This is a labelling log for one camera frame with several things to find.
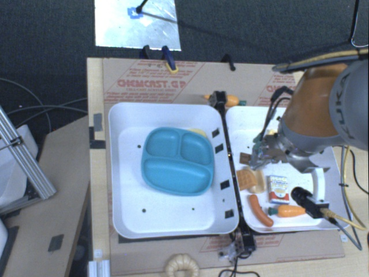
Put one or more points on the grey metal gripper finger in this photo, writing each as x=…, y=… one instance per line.
x=264, y=162
x=253, y=161

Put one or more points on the beige doughnut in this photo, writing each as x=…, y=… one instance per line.
x=182, y=265

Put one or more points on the brown square biscuit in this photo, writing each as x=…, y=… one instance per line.
x=245, y=158

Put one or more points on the orange waffle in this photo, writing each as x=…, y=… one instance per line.
x=245, y=179

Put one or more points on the blue divided plate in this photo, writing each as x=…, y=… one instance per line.
x=176, y=163

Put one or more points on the thin black rod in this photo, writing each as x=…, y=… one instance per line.
x=230, y=160

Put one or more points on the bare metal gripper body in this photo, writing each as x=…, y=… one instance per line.
x=274, y=150

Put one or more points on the beige bread slice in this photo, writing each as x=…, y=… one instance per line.
x=260, y=183

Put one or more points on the white plastic tray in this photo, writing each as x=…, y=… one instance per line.
x=299, y=183
x=173, y=212

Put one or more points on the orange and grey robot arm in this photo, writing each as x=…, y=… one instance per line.
x=314, y=108

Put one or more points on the black cylinder on white bracket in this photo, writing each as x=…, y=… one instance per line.
x=305, y=199

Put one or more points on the brown cardboard board red print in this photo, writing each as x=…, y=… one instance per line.
x=184, y=81

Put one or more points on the orange sausage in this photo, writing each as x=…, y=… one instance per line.
x=259, y=211

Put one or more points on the orange carrot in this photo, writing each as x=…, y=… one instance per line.
x=233, y=100
x=289, y=211

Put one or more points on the white and red carton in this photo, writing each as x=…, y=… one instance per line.
x=279, y=189

